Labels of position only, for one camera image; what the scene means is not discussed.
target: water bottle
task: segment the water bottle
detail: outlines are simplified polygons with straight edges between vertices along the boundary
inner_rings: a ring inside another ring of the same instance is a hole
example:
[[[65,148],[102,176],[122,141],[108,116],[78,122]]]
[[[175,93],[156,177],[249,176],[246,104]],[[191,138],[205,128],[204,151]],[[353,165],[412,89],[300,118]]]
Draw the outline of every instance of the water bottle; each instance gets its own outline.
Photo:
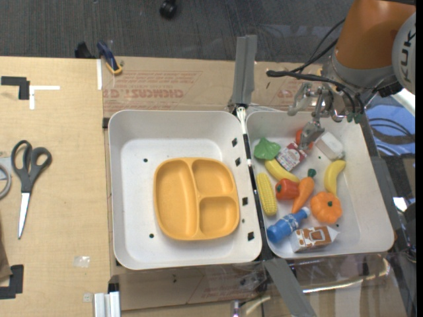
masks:
[[[267,237],[273,243],[279,242],[286,236],[289,236],[294,230],[297,230],[302,220],[310,215],[309,208],[301,208],[295,214],[288,214],[282,217],[274,225],[267,228]]]

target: yellow banana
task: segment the yellow banana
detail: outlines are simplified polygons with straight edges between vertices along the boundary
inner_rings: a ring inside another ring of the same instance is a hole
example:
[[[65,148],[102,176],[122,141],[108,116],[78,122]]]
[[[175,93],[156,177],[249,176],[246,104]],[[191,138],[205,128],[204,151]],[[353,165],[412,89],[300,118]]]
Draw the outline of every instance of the yellow banana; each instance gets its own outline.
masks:
[[[336,160],[332,162],[325,171],[324,185],[326,191],[336,196],[336,183],[340,172],[344,170],[346,162],[344,160]]]
[[[265,160],[264,166],[266,167],[269,174],[272,175],[277,181],[280,181],[282,178],[288,178],[293,182],[299,183],[299,178],[291,172],[288,172],[283,166],[279,164],[276,159]]]

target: dark floor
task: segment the dark floor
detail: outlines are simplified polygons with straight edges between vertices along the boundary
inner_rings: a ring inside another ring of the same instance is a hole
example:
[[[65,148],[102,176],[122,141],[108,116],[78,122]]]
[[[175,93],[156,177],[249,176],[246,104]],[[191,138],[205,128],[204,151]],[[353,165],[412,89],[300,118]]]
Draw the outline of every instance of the dark floor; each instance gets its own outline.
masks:
[[[81,41],[97,54],[104,40],[119,56],[234,60],[236,37],[257,34],[257,60],[302,62],[352,1],[177,0],[165,20],[163,0],[0,0],[0,55],[73,57]]]

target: scissors handle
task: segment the scissors handle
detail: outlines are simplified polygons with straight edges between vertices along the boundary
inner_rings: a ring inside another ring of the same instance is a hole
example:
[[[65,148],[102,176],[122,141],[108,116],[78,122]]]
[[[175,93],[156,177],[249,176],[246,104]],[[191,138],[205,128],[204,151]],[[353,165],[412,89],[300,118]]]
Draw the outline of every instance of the scissors handle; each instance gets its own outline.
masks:
[[[23,166],[18,168],[16,166],[16,153],[22,145],[26,145],[22,157]],[[37,159],[42,155],[47,156],[46,160],[42,164],[37,164]],[[32,149],[32,145],[27,140],[22,140],[13,147],[11,160],[13,170],[18,174],[22,184],[21,192],[30,193],[41,171],[52,163],[52,155],[46,148],[38,147]]]

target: toy pumpkin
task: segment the toy pumpkin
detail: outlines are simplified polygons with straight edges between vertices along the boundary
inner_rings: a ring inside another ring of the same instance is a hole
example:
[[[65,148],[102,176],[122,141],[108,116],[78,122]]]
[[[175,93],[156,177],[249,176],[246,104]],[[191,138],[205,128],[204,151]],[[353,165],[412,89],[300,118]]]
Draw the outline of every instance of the toy pumpkin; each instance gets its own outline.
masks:
[[[340,200],[329,192],[319,192],[310,200],[311,213],[319,222],[334,224],[342,216]]]

